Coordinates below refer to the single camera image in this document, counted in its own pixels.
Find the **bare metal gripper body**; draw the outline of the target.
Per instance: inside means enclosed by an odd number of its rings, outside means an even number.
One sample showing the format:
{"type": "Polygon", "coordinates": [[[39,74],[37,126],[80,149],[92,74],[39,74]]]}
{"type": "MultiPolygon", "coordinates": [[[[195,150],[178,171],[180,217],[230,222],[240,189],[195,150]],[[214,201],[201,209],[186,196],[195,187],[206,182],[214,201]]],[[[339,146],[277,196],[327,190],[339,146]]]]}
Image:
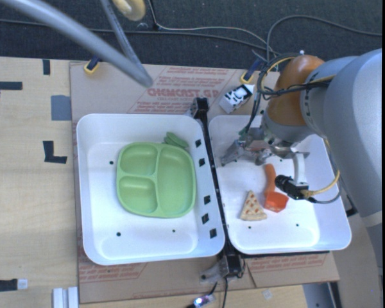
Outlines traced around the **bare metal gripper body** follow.
{"type": "Polygon", "coordinates": [[[296,154],[308,157],[309,152],[298,151],[295,143],[287,142],[273,135],[269,130],[258,128],[243,128],[239,132],[239,143],[244,150],[266,157],[276,155],[279,158],[293,158],[296,154]]]}

